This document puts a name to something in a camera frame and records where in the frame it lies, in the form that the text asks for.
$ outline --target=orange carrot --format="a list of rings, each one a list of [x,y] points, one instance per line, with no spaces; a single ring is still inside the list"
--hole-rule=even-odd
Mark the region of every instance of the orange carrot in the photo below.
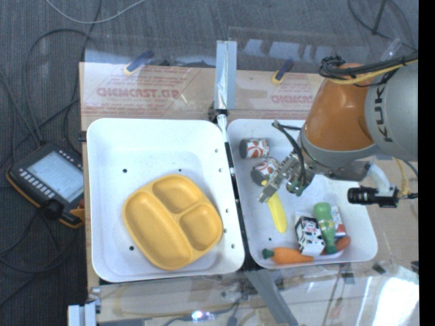
[[[277,264],[297,264],[300,262],[313,261],[313,256],[300,253],[299,250],[288,247],[275,247],[273,250],[264,249],[262,251],[264,259],[272,258]]]

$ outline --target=metal bracket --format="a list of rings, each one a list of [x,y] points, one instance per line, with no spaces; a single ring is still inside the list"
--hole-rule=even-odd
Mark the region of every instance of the metal bracket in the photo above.
[[[299,326],[298,321],[290,311],[268,270],[252,270],[244,274],[266,302],[277,324]]]
[[[393,196],[396,185],[388,181],[387,175],[376,164],[370,166],[368,176],[376,183],[378,196]]]
[[[236,108],[237,42],[218,41],[216,48],[215,110]]]
[[[96,302],[68,306],[68,326],[97,326]]]

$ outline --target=small milk carton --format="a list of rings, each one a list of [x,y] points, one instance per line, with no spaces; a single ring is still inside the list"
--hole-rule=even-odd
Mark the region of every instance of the small milk carton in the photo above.
[[[296,214],[295,229],[298,237],[299,251],[303,255],[319,256],[325,247],[325,242],[321,237],[316,218]]]

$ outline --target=toy bottle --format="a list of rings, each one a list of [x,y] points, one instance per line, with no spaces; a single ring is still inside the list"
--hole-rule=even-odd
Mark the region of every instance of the toy bottle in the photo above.
[[[326,253],[336,253],[335,246],[335,222],[331,214],[331,205],[328,202],[320,202],[314,206],[314,215],[319,224],[321,237],[325,242]]]

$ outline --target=yellow divided plate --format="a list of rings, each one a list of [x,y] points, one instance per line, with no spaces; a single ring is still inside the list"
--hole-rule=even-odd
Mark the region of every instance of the yellow divided plate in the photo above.
[[[176,270],[208,252],[222,237],[222,219],[189,178],[171,174],[132,193],[122,208],[128,232],[157,267]]]

